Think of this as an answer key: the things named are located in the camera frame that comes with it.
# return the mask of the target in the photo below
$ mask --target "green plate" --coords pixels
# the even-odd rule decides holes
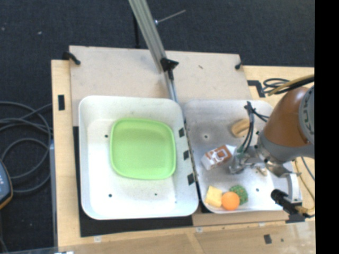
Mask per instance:
[[[120,119],[112,127],[110,157],[113,169],[121,176],[165,179],[176,167],[173,131],[160,121]]]

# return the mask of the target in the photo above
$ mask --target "orange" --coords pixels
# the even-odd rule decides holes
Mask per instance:
[[[239,207],[240,198],[235,192],[226,192],[221,197],[222,206],[229,211],[233,211]]]

